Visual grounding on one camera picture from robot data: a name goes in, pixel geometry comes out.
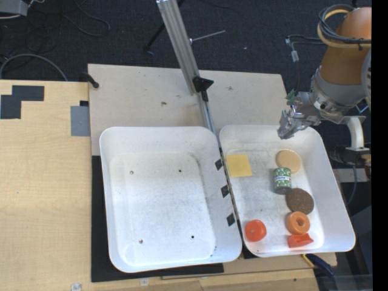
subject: plastic tray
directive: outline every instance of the plastic tray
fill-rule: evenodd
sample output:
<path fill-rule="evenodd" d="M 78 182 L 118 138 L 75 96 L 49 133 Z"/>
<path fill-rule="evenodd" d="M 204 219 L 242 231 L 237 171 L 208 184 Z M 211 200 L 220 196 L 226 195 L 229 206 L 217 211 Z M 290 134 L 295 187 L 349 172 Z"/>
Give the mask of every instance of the plastic tray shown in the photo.
<path fill-rule="evenodd" d="M 100 137 L 109 256 L 123 272 L 233 261 L 239 234 L 216 136 L 111 127 Z"/>
<path fill-rule="evenodd" d="M 224 155 L 246 154 L 252 176 L 231 178 L 230 183 L 242 229 L 252 219 L 260 219 L 267 236 L 244 244 L 256 256 L 292 255 L 313 252 L 345 252 L 353 248 L 355 234 L 334 177 L 327 153 L 318 132 L 307 128 L 290 139 L 280 139 L 277 125 L 228 125 L 221 130 Z M 302 160 L 299 171 L 292 174 L 292 187 L 309 192 L 315 202 L 308 214 L 310 237 L 314 242 L 290 248 L 286 216 L 290 210 L 284 195 L 274 192 L 273 170 L 276 154 L 291 149 Z"/>

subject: tan disc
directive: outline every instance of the tan disc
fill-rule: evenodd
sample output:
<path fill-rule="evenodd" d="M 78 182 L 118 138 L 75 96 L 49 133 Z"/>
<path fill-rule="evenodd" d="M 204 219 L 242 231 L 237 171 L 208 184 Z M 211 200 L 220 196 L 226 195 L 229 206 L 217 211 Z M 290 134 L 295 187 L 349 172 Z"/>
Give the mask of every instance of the tan disc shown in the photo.
<path fill-rule="evenodd" d="M 276 154 L 278 167 L 287 167 L 291 173 L 296 173 L 301 168 L 301 158 L 292 150 L 281 150 Z"/>

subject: yellow sponge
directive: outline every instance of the yellow sponge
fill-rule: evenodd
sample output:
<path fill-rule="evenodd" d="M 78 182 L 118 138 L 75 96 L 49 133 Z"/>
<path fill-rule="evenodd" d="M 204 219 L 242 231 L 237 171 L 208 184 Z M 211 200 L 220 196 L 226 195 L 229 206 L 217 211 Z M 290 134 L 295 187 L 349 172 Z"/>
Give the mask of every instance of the yellow sponge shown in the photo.
<path fill-rule="evenodd" d="M 246 154 L 227 155 L 226 164 L 231 178 L 252 176 L 252 169 Z"/>

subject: toy donut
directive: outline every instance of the toy donut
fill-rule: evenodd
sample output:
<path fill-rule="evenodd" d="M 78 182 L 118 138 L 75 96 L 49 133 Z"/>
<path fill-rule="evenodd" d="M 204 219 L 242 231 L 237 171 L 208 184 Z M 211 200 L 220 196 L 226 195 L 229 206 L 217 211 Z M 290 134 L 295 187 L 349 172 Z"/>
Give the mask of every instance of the toy donut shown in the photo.
<path fill-rule="evenodd" d="M 309 231 L 310 219 L 303 212 L 295 211 L 287 216 L 286 227 L 291 234 L 302 235 Z"/>

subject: green can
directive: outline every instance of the green can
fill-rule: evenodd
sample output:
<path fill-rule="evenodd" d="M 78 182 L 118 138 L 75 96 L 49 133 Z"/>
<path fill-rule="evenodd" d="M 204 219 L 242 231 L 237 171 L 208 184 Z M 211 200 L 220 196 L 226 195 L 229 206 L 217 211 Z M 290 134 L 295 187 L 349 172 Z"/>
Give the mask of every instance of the green can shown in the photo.
<path fill-rule="evenodd" d="M 285 195 L 291 191 L 291 170 L 287 167 L 279 167 L 273 171 L 275 181 L 275 193 Z"/>

